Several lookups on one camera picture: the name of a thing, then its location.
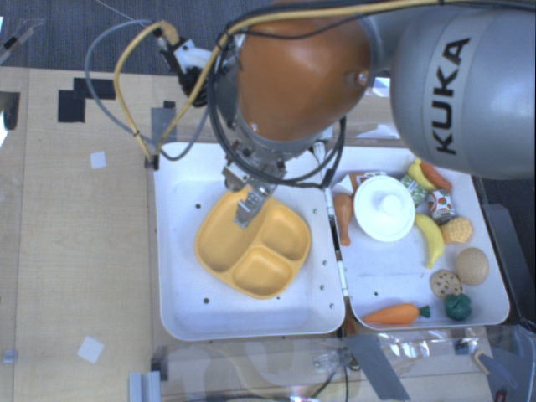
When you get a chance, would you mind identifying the orange carrot with green top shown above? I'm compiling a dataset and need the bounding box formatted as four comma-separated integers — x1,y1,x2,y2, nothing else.
361,302,432,327

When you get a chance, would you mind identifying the white carton with green print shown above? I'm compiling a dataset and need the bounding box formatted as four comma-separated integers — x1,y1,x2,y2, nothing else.
399,173,429,208

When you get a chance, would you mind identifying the pale wood board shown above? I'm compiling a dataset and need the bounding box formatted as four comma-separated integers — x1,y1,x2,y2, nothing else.
0,66,487,402

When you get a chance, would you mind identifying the thin black and white rod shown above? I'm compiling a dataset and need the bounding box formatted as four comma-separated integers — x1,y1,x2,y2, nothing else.
312,140,350,297

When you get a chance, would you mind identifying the white can with orange print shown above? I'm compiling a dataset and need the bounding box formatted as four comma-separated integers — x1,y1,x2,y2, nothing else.
426,188,458,224

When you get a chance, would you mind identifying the yellow corn piece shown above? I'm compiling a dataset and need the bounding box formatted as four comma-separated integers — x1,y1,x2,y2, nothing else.
439,216,474,245

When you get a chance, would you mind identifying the orange and white carton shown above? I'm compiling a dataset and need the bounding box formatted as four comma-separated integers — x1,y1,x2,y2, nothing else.
336,170,389,195

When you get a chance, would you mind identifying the orange carrot without leaves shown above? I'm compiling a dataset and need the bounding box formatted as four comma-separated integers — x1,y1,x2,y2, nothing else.
419,161,454,193

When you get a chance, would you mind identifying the black cylinder on white bracket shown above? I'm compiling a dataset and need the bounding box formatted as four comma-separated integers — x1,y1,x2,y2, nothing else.
156,35,211,108

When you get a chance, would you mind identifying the yellow divided plate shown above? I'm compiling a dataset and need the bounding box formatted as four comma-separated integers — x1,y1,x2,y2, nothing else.
193,185,313,302

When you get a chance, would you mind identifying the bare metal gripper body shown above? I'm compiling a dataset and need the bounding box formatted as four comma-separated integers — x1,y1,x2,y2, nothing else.
221,139,291,196

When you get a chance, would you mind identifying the white plastic tray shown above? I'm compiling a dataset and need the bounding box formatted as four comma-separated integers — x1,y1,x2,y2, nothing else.
329,144,512,332
152,140,347,343

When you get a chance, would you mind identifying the white bowl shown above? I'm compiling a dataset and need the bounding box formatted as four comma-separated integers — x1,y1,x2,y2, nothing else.
353,174,417,243

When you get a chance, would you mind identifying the green broccoli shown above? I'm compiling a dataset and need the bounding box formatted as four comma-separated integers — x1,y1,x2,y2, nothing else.
443,292,473,322

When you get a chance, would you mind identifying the brown toy chicken drumstick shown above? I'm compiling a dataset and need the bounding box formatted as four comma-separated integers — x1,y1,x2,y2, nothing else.
332,193,355,248

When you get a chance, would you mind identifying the yellow banana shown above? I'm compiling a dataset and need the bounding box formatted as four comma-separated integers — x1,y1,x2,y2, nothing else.
414,212,446,271
406,157,437,193

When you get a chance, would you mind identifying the beige round bread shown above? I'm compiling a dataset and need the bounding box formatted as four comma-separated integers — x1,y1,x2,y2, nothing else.
455,246,490,286

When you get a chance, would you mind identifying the tan dotted biscuit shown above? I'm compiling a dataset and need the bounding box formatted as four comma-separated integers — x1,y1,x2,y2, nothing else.
429,268,464,301

